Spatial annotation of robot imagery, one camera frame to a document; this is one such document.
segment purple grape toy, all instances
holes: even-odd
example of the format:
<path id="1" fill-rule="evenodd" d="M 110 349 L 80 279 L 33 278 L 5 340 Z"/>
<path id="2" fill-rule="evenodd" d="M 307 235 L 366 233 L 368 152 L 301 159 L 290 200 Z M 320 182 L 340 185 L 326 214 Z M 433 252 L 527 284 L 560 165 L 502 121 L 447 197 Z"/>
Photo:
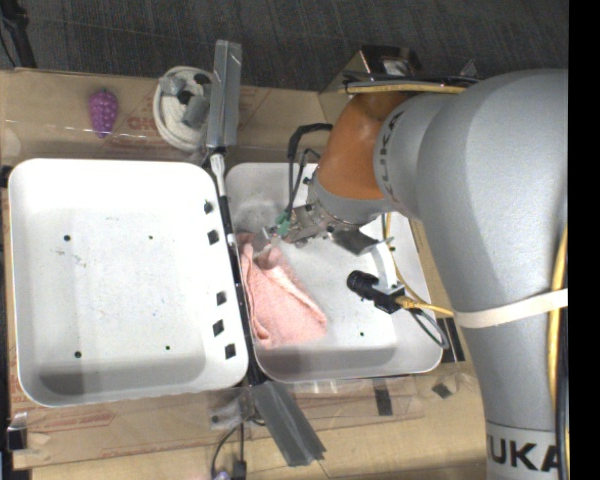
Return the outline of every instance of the purple grape toy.
<path id="1" fill-rule="evenodd" d="M 118 117 L 118 98 L 106 89 L 92 94 L 89 98 L 89 114 L 93 131 L 100 138 L 106 137 L 113 131 Z"/>

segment white cable coil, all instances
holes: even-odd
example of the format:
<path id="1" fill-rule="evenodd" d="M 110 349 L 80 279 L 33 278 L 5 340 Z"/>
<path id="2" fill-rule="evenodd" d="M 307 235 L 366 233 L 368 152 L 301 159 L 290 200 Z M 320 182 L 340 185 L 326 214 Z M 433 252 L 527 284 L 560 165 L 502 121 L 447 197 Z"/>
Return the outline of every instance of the white cable coil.
<path id="1" fill-rule="evenodd" d="M 164 74 L 163 78 L 173 76 L 185 80 L 186 85 L 183 90 L 191 92 L 194 96 L 202 96 L 202 86 L 194 80 L 194 77 L 198 74 L 205 75 L 209 80 L 212 78 L 211 73 L 207 71 L 186 66 L 171 68 Z M 182 122 L 186 109 L 187 106 L 180 103 L 177 96 L 164 94 L 160 84 L 158 84 L 153 97 L 153 117 L 160 136 L 174 148 L 186 153 L 199 153 L 200 158 L 202 158 L 205 149 L 207 122 L 205 121 L 199 129 L 187 126 Z"/>

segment hole in bin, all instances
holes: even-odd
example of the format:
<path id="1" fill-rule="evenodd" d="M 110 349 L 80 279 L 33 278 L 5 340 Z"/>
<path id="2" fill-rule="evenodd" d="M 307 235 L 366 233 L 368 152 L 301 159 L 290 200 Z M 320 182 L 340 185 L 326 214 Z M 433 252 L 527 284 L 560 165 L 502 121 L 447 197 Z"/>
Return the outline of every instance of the hole in bin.
<path id="1" fill-rule="evenodd" d="M 213 335 L 217 336 L 222 331 L 224 331 L 224 322 L 222 320 L 218 320 L 215 324 L 213 324 Z"/>
<path id="2" fill-rule="evenodd" d="M 207 233 L 207 237 L 209 238 L 209 245 L 213 245 L 218 240 L 220 240 L 220 237 L 218 236 L 218 232 L 215 229 L 213 231 L 209 231 Z"/>
<path id="3" fill-rule="evenodd" d="M 236 355 L 236 346 L 233 343 L 230 343 L 226 347 L 224 347 L 224 357 L 226 359 L 231 359 Z"/>

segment black pole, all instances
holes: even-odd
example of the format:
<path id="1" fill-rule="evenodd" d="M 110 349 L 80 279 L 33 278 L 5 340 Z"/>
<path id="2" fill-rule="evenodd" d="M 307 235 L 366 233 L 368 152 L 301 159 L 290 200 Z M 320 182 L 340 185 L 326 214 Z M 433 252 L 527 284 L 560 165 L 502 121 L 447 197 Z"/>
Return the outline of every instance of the black pole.
<path id="1" fill-rule="evenodd" d="M 16 47 L 16 53 L 20 64 L 25 68 L 36 68 L 36 59 L 33 56 L 29 36 L 27 36 L 27 25 L 29 17 L 18 4 L 18 0 L 0 0 L 0 11 L 4 26 L 11 34 L 11 39 Z"/>

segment bin containing pink cloth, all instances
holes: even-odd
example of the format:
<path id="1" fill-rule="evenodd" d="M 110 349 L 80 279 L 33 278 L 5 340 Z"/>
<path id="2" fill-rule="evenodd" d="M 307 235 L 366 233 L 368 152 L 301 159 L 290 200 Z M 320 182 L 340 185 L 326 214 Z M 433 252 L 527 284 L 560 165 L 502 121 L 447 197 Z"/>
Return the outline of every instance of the bin containing pink cloth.
<path id="1" fill-rule="evenodd" d="M 315 166 L 307 167 L 310 176 Z M 442 350 L 406 311 L 388 315 L 346 286 L 352 270 L 376 272 L 371 255 L 355 256 L 329 240 L 302 248 L 284 242 L 254 260 L 251 239 L 269 226 L 288 200 L 288 164 L 244 163 L 226 179 L 231 215 L 241 244 L 241 268 L 250 307 L 255 355 L 262 370 L 282 382 L 338 380 L 421 373 L 435 368 Z M 306 200 L 302 185 L 296 204 Z M 412 287 L 428 290 L 406 218 L 394 215 L 396 260 Z M 381 225 L 362 229 L 381 237 Z"/>

